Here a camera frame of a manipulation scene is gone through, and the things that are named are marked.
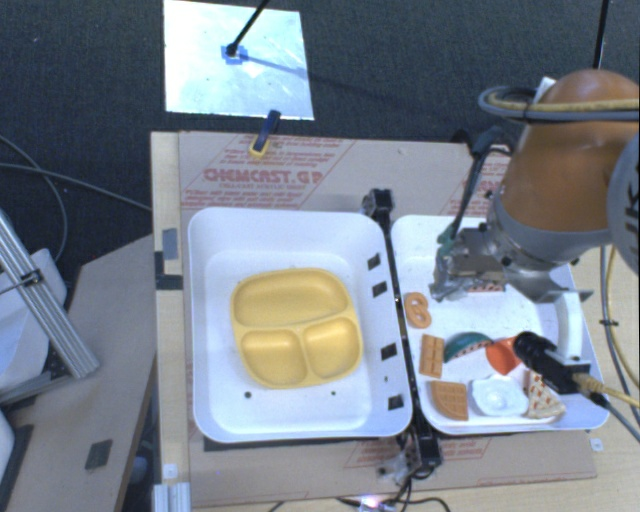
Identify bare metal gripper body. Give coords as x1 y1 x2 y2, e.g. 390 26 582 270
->
446 227 571 304

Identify red patterned toy food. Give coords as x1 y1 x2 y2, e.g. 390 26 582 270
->
462 279 507 294

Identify orange pretzel biscuit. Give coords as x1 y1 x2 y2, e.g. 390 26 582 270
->
403 291 433 330

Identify white plastic tray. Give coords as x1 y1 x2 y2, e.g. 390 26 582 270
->
187 206 415 444
389 214 612 436

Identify green watermelon slice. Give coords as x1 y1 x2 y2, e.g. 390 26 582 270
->
442 331 495 364

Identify thin black rod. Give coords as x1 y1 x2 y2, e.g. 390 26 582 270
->
378 212 427 437

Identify orange rectangular biscuit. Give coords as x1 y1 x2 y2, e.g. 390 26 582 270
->
418 333 447 379

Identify orange cup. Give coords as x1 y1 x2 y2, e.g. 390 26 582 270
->
485 336 524 377

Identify orange waffle piece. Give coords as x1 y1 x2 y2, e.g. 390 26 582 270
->
429 379 470 422

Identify white fried egg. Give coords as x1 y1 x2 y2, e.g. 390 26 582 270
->
469 374 530 417

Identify pizza slice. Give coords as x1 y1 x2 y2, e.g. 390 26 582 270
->
522 369 568 422

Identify yellow divided plate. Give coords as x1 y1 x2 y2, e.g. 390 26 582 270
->
229 267 364 390

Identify brown cardboard board red print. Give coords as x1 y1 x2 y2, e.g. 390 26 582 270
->
150 130 599 509

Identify black block with thin wires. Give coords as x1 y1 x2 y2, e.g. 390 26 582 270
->
361 188 394 218
414 429 444 472

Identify black cylinder on white bracket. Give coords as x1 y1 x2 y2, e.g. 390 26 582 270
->
513 291 593 397

